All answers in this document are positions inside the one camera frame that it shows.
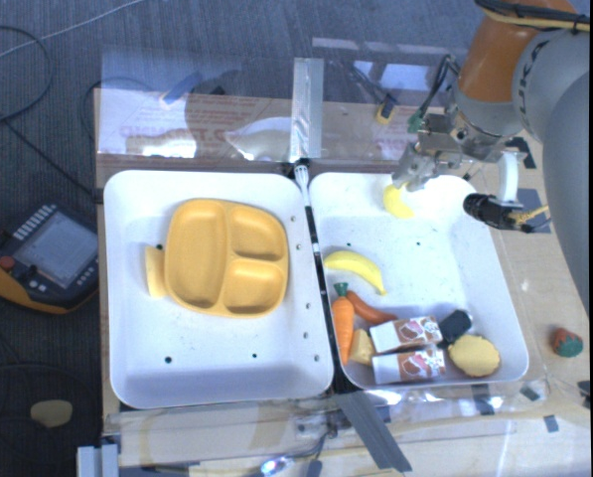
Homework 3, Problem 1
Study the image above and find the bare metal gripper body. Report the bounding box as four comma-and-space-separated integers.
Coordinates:
413, 112, 508, 169

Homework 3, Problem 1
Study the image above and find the yellow banana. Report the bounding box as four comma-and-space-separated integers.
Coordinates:
382, 183, 416, 221
323, 249, 388, 297

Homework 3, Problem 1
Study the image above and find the white plastic tray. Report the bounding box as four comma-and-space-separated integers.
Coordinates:
102, 169, 336, 410
308, 171, 530, 392

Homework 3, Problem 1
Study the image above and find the orange sausage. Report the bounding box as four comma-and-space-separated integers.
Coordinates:
346, 289, 399, 325

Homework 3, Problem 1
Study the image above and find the black rounded block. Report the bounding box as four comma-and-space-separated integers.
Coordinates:
438, 308, 474, 346

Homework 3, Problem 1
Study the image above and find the white and brown carton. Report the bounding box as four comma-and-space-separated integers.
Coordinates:
371, 347, 448, 387
369, 315, 445, 355

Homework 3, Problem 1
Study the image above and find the orange carrot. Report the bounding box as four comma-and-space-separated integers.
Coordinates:
331, 281, 357, 367

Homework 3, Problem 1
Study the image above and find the yellow cheese wedge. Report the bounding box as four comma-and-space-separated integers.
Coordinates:
349, 328, 377, 367

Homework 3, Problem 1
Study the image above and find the yellow round biscuit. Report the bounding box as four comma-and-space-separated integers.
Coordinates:
447, 333, 503, 379

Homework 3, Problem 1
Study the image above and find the yellow divided plate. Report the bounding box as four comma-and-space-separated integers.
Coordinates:
164, 197, 291, 320

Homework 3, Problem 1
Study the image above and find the red and green strawberry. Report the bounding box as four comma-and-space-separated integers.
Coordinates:
551, 326, 585, 359

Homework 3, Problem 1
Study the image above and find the pale yellow bread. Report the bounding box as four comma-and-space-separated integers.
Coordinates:
29, 398, 74, 428

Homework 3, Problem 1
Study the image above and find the black cylinder on white bracket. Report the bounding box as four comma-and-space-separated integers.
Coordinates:
463, 150, 526, 232

